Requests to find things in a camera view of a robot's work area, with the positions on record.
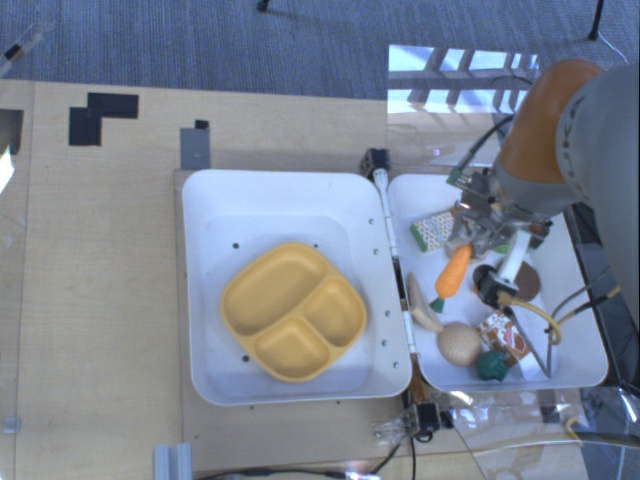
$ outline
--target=yellow plate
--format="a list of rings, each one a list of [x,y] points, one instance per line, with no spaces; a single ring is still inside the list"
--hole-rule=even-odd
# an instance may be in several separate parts
[[[286,382],[320,375],[367,323],[349,281],[318,251],[294,242],[242,269],[222,292],[220,312],[249,355]]]

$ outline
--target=wooden table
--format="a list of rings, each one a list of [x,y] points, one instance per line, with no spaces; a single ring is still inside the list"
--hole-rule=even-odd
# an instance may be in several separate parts
[[[154,446],[184,440],[195,471],[387,453],[370,426],[401,410],[396,399],[212,406],[215,439],[184,434],[174,219],[180,128],[194,120],[210,122],[214,167],[356,171],[367,148],[389,145],[386,102],[1,83],[0,108],[25,110],[12,186],[27,217],[19,343],[2,343],[22,423],[0,442],[4,480],[149,479]],[[103,119],[101,147],[69,146],[69,108],[88,92],[139,95],[138,119]],[[388,478],[406,477],[407,453]],[[455,431],[418,453],[419,478],[483,478]],[[583,478],[579,452],[567,463]]]

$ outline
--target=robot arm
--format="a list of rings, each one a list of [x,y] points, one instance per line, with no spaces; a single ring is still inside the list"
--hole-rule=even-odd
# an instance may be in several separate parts
[[[482,257],[522,232],[536,247],[550,217],[584,202],[638,326],[638,76],[638,64],[603,72],[567,60],[548,69],[493,168],[461,186],[449,248],[471,243]]]

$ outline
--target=white cable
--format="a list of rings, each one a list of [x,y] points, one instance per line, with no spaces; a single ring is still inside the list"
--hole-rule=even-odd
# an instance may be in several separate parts
[[[398,257],[398,247],[396,246],[396,235],[393,231],[393,219],[391,218],[391,210],[389,209],[389,199],[387,198],[387,187],[389,186],[389,177],[384,169],[376,169],[373,171],[373,182],[380,193],[382,201],[382,212],[387,226],[387,236],[389,237],[389,247],[391,249],[391,257]]]
[[[625,57],[624,53],[618,50],[615,46],[613,46],[607,39],[602,35],[601,32],[598,32],[598,39],[600,39],[610,50],[614,51],[618,54],[618,56],[623,60],[625,64],[629,64],[629,61]]]

